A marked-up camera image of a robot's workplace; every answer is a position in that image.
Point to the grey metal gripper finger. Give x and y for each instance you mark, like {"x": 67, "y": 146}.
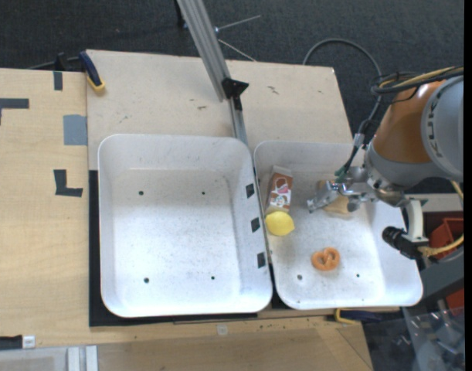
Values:
{"x": 355, "y": 204}
{"x": 320, "y": 198}

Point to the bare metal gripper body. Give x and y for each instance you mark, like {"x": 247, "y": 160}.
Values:
{"x": 369, "y": 186}

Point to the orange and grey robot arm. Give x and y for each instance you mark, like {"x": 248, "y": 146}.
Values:
{"x": 405, "y": 137}

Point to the tan bread slice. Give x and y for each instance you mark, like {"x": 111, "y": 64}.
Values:
{"x": 339, "y": 207}

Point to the brown and white carton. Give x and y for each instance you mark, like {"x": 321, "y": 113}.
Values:
{"x": 279, "y": 191}

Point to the yellow lemon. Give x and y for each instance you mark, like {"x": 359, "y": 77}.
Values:
{"x": 279, "y": 223}

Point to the orange pretzel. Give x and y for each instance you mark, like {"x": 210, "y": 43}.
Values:
{"x": 320, "y": 262}

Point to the white plastic tray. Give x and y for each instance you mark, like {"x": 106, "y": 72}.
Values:
{"x": 351, "y": 284}
{"x": 174, "y": 238}

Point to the black cylinder on white bracket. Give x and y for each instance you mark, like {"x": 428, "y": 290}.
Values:
{"x": 403, "y": 240}

